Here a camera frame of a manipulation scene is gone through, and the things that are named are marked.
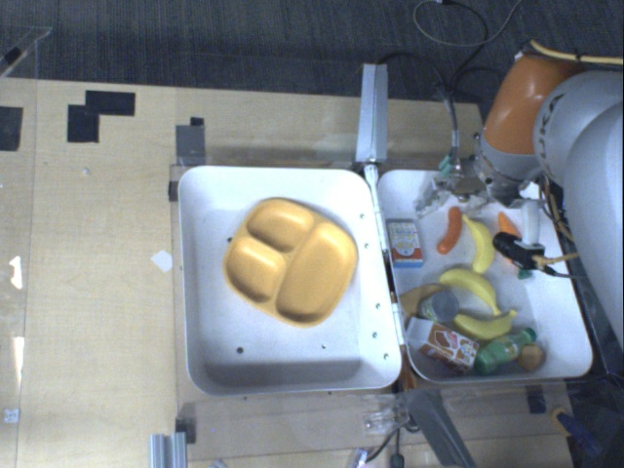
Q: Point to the green plastic bottle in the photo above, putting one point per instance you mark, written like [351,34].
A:
[499,351]

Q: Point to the orange carrot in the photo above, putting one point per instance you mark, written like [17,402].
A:
[507,224]

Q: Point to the white packet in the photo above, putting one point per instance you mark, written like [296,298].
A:
[415,329]

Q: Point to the small grey can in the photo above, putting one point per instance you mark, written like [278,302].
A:
[441,306]

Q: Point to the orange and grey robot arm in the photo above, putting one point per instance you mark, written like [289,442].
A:
[580,164]

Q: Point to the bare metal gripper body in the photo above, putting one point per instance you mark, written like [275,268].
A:
[467,179]

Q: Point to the black cylinder on white bracket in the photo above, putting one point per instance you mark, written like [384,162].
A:
[517,249]

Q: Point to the yellow banana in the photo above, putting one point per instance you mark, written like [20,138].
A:
[470,283]
[482,246]
[482,327]

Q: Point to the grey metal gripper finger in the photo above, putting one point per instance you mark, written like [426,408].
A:
[426,202]
[441,179]

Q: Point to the orange sausage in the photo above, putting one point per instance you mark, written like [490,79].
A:
[449,234]

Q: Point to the yellow divided plate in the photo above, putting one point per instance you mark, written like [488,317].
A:
[312,271]

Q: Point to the white plastic tray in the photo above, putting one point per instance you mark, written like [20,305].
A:
[546,305]
[214,354]

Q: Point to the brown round potato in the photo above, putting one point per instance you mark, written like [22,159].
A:
[531,357]

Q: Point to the blue and white carton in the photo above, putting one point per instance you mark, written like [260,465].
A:
[404,242]

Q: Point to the orange and white carton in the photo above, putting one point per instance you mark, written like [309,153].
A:
[448,348]

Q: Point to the brown bread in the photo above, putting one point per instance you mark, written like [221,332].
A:
[410,299]

